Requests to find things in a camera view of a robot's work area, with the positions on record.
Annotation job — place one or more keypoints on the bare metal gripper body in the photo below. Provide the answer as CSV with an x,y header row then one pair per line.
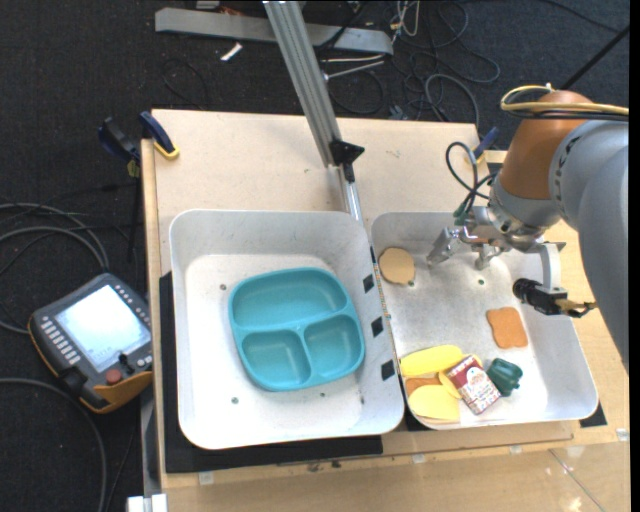
x,y
505,232

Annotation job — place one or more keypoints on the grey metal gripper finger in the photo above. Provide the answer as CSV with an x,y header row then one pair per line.
x,y
442,249
484,257

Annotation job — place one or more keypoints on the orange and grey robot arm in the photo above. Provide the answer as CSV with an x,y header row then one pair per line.
x,y
590,190

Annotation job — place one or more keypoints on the round tan biscuit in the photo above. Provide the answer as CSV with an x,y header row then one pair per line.
x,y
396,266

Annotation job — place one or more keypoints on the white plastic tray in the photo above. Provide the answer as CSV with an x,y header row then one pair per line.
x,y
210,300
450,320

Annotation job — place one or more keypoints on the brown bread slice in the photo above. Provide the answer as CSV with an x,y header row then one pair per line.
x,y
507,327

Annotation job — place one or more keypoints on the large yellow flat slice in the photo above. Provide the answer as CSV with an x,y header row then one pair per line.
x,y
430,360

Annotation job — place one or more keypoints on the red and white carton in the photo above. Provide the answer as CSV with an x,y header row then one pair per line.
x,y
474,385

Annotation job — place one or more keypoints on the small yellow flat slice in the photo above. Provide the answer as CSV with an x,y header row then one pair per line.
x,y
447,384

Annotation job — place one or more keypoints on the orange flat slice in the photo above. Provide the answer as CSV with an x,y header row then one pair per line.
x,y
419,384

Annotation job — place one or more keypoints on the blue divided plate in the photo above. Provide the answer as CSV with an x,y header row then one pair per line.
x,y
280,310

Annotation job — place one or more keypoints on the pale wood board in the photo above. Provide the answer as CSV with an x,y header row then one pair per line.
x,y
250,165

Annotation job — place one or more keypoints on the black cylinder on white bracket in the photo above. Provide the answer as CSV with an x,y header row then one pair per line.
x,y
537,295

